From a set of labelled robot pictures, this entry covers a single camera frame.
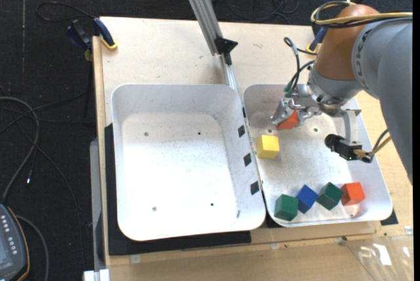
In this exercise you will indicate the green cube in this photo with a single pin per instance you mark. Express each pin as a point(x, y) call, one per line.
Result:
point(286, 207)
point(329, 196)

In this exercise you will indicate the yellow cube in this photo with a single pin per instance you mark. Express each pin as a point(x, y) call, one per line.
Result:
point(267, 146)

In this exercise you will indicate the black cylinder on white bracket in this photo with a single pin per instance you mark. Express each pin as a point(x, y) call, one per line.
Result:
point(341, 146)

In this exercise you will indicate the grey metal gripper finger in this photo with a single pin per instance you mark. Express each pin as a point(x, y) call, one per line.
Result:
point(279, 113)
point(304, 116)

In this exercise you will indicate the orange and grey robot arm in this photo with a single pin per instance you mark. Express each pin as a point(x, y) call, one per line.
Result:
point(380, 56)

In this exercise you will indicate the orange cube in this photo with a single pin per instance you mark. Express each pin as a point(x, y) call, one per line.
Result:
point(352, 193)
point(288, 122)

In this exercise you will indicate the pale wood board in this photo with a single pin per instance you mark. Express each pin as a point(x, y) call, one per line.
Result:
point(164, 53)

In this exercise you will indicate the white plastic tray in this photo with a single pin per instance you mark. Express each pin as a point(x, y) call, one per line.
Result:
point(177, 161)
point(311, 164)

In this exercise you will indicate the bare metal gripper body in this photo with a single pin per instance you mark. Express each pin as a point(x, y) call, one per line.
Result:
point(306, 102)

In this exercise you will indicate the blue cube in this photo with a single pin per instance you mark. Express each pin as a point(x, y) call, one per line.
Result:
point(307, 197)

